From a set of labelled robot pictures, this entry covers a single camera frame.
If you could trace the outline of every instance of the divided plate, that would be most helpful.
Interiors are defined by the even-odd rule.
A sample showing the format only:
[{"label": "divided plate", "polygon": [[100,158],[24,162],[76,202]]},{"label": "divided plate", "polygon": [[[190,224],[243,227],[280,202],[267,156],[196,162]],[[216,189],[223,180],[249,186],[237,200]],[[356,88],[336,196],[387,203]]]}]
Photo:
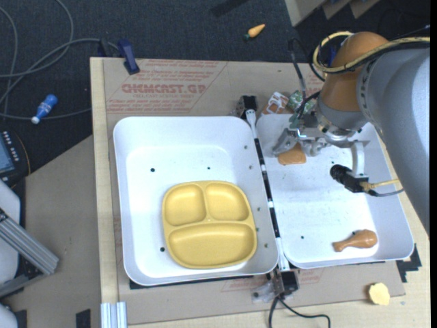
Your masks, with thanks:
[{"label": "divided plate", "polygon": [[257,247],[249,201],[229,182],[187,182],[170,188],[163,200],[163,225],[171,256],[192,269],[239,264]]}]

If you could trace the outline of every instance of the metal bracket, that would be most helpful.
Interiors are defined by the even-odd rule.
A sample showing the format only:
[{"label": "metal bracket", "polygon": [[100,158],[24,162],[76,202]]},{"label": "metal bracket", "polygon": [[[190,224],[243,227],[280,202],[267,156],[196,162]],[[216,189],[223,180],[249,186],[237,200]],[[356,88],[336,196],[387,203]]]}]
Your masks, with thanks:
[{"label": "metal bracket", "polygon": [[297,143],[297,136],[295,130],[285,128],[278,138],[278,142],[272,149],[273,155],[277,156],[283,152],[291,150]]},{"label": "metal bracket", "polygon": [[18,276],[0,286],[0,297],[20,289],[36,279],[52,275],[59,259],[34,237],[26,232],[0,208],[0,238],[29,261],[40,274],[29,279],[26,275]]},{"label": "metal bracket", "polygon": [[360,141],[355,141],[351,146],[352,151],[352,171],[350,175],[355,178],[367,177],[364,174],[364,144]]},{"label": "metal bracket", "polygon": [[100,304],[101,328],[127,328],[127,316],[126,303],[124,301],[116,304]]},{"label": "metal bracket", "polygon": [[254,303],[268,303],[275,297],[282,294],[285,291],[284,284],[282,282],[281,273],[274,270],[270,274],[270,279],[255,289],[252,289],[251,296]]}]

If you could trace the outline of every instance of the blue bottle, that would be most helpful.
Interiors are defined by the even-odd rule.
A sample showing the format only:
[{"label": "blue bottle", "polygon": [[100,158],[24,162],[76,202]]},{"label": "blue bottle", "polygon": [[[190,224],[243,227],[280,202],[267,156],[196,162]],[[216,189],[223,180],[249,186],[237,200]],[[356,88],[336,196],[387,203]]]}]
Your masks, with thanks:
[{"label": "blue bottle", "polygon": [[32,117],[31,121],[38,124],[41,118],[50,113],[52,108],[57,104],[57,97],[55,95],[47,95],[46,99],[40,103],[36,111],[36,115]]}]

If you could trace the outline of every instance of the cardboard sheet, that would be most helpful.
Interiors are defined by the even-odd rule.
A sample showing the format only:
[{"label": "cardboard sheet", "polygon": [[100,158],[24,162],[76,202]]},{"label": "cardboard sheet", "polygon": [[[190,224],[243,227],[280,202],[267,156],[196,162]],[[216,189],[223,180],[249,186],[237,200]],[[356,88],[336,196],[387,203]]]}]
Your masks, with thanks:
[{"label": "cardboard sheet", "polygon": [[[140,59],[139,74],[128,76],[121,59],[105,59],[109,163],[119,300],[128,308],[128,323],[159,322],[267,310],[270,303],[254,303],[251,292],[265,275],[213,282],[132,289],[123,266],[122,233],[112,132],[131,115],[235,115],[241,96],[256,96],[261,109],[274,92],[290,95],[299,82],[290,64],[264,62],[178,61]],[[307,91],[321,81],[301,65]],[[294,307],[366,299],[370,283],[384,282],[391,294],[403,295],[394,262],[297,270],[300,289],[289,300]]]}]

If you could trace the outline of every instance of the cable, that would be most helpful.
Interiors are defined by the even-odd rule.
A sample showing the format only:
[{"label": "cable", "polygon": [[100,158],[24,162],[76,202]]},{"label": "cable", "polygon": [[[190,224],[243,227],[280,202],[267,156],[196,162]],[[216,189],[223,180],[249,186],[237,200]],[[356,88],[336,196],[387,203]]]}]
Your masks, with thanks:
[{"label": "cable", "polygon": [[326,318],[328,320],[328,328],[330,328],[330,318],[328,315],[325,314],[316,314],[316,315],[307,315],[307,314],[300,314],[296,310],[292,309],[290,306],[288,306],[284,300],[278,296],[273,299],[272,305],[270,306],[270,312],[268,314],[268,328],[272,328],[272,319],[273,319],[273,312],[276,308],[276,305],[280,301],[282,305],[284,305],[285,308],[287,308],[289,311],[293,312],[295,315],[303,318]]},{"label": "cable", "polygon": [[421,31],[425,31],[425,30],[428,30],[428,29],[431,31],[431,25],[425,25],[422,28],[419,28],[419,29],[416,29],[416,30],[413,30],[413,31],[409,31],[408,33],[405,33],[405,34],[402,34],[401,36],[398,36],[397,38],[404,38],[406,36],[410,36],[412,34],[417,34],[417,33],[421,32]]},{"label": "cable", "polygon": [[[300,89],[302,91],[302,102],[301,104],[305,104],[307,101],[307,85],[305,84],[305,80],[303,79],[302,76],[302,72],[300,71],[299,65],[296,61],[296,54],[294,52],[294,46],[293,43],[297,42],[297,39],[293,38],[288,42],[288,51],[290,52],[290,55],[292,56],[292,62],[293,62],[293,66],[294,69],[296,70],[296,73],[298,75],[299,78],[299,83],[300,83]],[[299,107],[300,111],[296,111],[298,113],[298,118],[301,118],[303,115],[303,108],[302,105]]]},{"label": "cable", "polygon": [[[55,0],[65,11],[65,13],[67,14],[68,20],[70,22],[70,37],[69,37],[69,42],[73,41],[73,37],[74,37],[74,22],[73,22],[73,18],[71,16],[70,11],[68,10],[68,8],[64,5],[64,3],[62,3],[62,1],[60,0]],[[14,73],[14,74],[0,74],[0,78],[12,78],[12,77],[20,77],[20,76],[24,76],[24,75],[28,75],[28,74],[32,74],[35,72],[38,72],[40,70],[43,70],[45,68],[48,68],[50,66],[52,66],[53,64],[55,64],[56,62],[58,62],[68,51],[68,47],[62,52],[61,55],[59,55],[57,58],[55,58],[53,61],[44,64],[43,66],[39,67],[39,68],[35,68],[39,63],[36,63],[34,65],[32,65],[28,70],[26,70],[25,72],[19,72],[19,73]]]},{"label": "cable", "polygon": [[367,194],[371,195],[372,197],[388,197],[390,195],[397,195],[399,193],[404,192],[404,189],[400,189],[398,191],[394,191],[394,192],[388,192],[388,193],[378,193],[376,191],[374,191],[373,189],[371,189],[370,191],[367,192]]},{"label": "cable", "polygon": [[[14,73],[14,69],[15,69],[15,65],[16,65],[16,58],[18,55],[18,33],[16,30],[16,25],[15,25],[14,21],[12,20],[11,16],[3,8],[0,8],[0,12],[2,12],[6,16],[6,18],[11,23],[12,29],[14,30],[14,43],[15,43],[14,58],[12,60],[11,71],[9,74],[0,74],[0,79],[2,79],[2,78],[8,79],[7,89],[6,89],[5,93],[2,95],[2,97],[0,97],[0,104],[3,101],[5,102],[3,114],[0,113],[0,117],[2,117],[3,120],[5,120],[6,118],[14,119],[14,120],[29,120],[29,119],[31,119],[30,117],[22,117],[22,116],[18,116],[18,115],[8,115],[7,114],[8,96],[11,93],[11,91],[20,83],[21,80],[23,80],[23,78],[26,75],[33,74],[35,72],[38,72],[40,70],[43,70],[43,69],[46,69],[46,68],[52,66],[53,64],[58,62],[68,52],[68,49],[73,44],[78,44],[78,43],[82,43],[82,42],[100,42],[101,41],[100,39],[97,39],[97,38],[83,38],[83,39],[73,40],[74,22],[72,19],[72,15],[71,15],[70,11],[68,10],[68,8],[60,0],[55,0],[55,2],[58,3],[62,7],[62,9],[67,14],[68,20],[70,22],[70,37],[69,37],[68,42],[66,42],[65,44],[63,44],[61,46],[58,46],[56,49],[53,49],[51,52],[49,52],[46,55],[44,55],[43,57],[41,57],[37,62],[35,62],[32,66],[30,66],[26,71],[17,72],[17,73]],[[114,45],[110,42],[108,43],[108,45],[113,47],[114,49],[118,50],[118,47],[116,45]],[[54,60],[50,61],[47,64],[44,64],[43,66],[37,67],[42,62],[44,62],[46,59],[48,59],[49,57],[51,57],[52,55],[55,55],[56,53],[58,53],[60,51],[62,51],[61,54],[59,56],[57,56]],[[15,80],[15,82],[12,82],[12,78],[14,78],[14,77],[18,77],[18,78],[17,78],[17,80]],[[87,109],[75,111],[75,112],[64,114],[64,115],[55,115],[55,116],[52,115],[52,116],[45,118],[45,119],[61,119],[61,118],[70,117],[72,115],[86,113],[90,110],[91,110],[90,108],[87,108]]]},{"label": "cable", "polygon": [[396,40],[392,40],[386,42],[383,45],[380,45],[373,50],[366,52],[364,55],[356,58],[354,61],[351,61],[347,64],[344,64],[340,67],[326,67],[325,65],[319,62],[319,55],[322,47],[330,42],[334,38],[338,37],[349,37],[352,33],[349,31],[339,31],[337,33],[331,34],[320,42],[320,45],[314,50],[313,54],[313,63],[319,68],[321,71],[329,74],[340,74],[349,71],[355,70],[357,67],[362,66],[364,63],[369,62],[379,56],[387,53],[389,51],[402,50],[406,48],[424,48],[429,47],[431,38],[428,37],[409,37],[409,38],[400,38]]},{"label": "cable", "polygon": [[[40,64],[45,59],[49,58],[51,55],[56,54],[57,52],[59,52],[60,50],[62,50],[64,48],[69,48],[73,44],[78,44],[78,43],[82,43],[82,42],[100,42],[100,39],[97,39],[97,38],[84,38],[84,39],[76,39],[76,40],[69,41],[69,42],[65,43],[64,45],[58,46],[56,49],[53,49],[51,52],[49,52],[45,56],[41,57],[36,63],[33,64],[33,66]],[[115,49],[118,49],[117,46],[115,44],[113,44],[113,43],[109,43],[109,45],[111,47],[115,48]],[[0,103],[3,102],[4,98],[18,84],[18,82],[21,81],[21,79],[23,79],[23,77],[24,77],[24,75],[22,75],[17,80],[15,80],[15,82],[11,85],[11,88],[6,93],[4,93],[2,97],[0,97]]]},{"label": "cable", "polygon": [[[18,33],[16,30],[16,25],[14,23],[14,20],[1,6],[0,6],[0,12],[3,13],[6,16],[6,18],[9,20],[9,22],[12,26],[12,31],[14,32],[14,56],[12,57],[12,65],[11,65],[11,70],[10,70],[10,74],[12,74],[14,72],[14,69],[15,69],[16,58],[18,55]],[[6,87],[6,91],[8,91],[10,89],[11,81],[12,81],[12,78],[9,78],[8,84]],[[8,97],[6,96],[5,107],[3,109],[4,114],[6,114],[7,111],[8,111]]]},{"label": "cable", "polygon": [[392,185],[392,184],[398,183],[398,182],[399,182],[399,180],[397,178],[393,179],[393,180],[387,180],[387,181],[375,182],[375,183],[362,181],[362,182],[360,182],[360,186],[362,186],[362,188],[364,189],[364,192],[367,192],[368,190],[375,189],[376,187]]},{"label": "cable", "polygon": [[310,97],[307,97],[307,99],[305,101],[302,101],[300,103],[300,106],[297,108],[296,113],[299,113],[298,118],[302,117],[303,115],[303,111],[305,110],[305,105],[313,100],[314,98],[317,98],[320,95],[320,91],[315,92],[314,94],[312,94]]},{"label": "cable", "polygon": [[325,78],[320,75],[317,70],[314,68],[313,62],[311,61],[311,56],[309,53],[307,53],[306,48],[303,46],[302,42],[299,39],[293,38],[289,41],[288,47],[289,51],[294,50],[293,42],[297,42],[299,47],[302,49],[303,53],[305,54],[305,57],[307,58],[307,63],[309,64],[310,69],[313,71],[314,75],[321,81],[325,81]]}]

